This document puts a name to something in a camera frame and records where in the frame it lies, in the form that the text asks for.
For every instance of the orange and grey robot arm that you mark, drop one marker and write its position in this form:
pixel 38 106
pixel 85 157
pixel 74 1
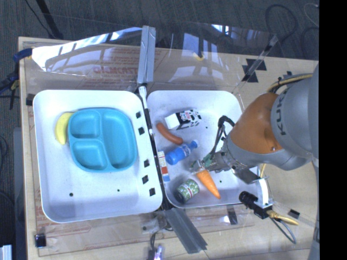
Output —
pixel 260 129

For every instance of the yellow banana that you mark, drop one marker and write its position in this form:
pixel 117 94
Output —
pixel 61 129

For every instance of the green can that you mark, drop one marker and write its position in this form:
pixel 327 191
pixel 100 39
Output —
pixel 187 190

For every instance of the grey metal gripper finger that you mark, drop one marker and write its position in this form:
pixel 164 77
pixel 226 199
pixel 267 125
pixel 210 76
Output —
pixel 206 167
pixel 196 165

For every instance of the blue divided plate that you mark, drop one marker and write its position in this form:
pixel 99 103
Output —
pixel 114 139

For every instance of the white plastic tray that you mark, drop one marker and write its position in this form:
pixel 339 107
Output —
pixel 214 104
pixel 89 194

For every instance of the blue bottle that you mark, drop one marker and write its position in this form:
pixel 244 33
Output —
pixel 177 153

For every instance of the brown sausage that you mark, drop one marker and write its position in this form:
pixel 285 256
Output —
pixel 169 135

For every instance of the red and white packet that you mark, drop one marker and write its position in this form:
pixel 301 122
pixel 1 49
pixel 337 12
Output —
pixel 163 166

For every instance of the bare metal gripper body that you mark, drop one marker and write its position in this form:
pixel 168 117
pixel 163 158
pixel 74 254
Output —
pixel 222 162

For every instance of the black cylinder on white bracket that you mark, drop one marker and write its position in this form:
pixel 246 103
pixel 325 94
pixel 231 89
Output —
pixel 264 194

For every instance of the orange carrot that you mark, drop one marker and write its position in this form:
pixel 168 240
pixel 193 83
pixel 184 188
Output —
pixel 209 184

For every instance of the black and white carton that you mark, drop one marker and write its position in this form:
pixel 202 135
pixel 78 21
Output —
pixel 184 119

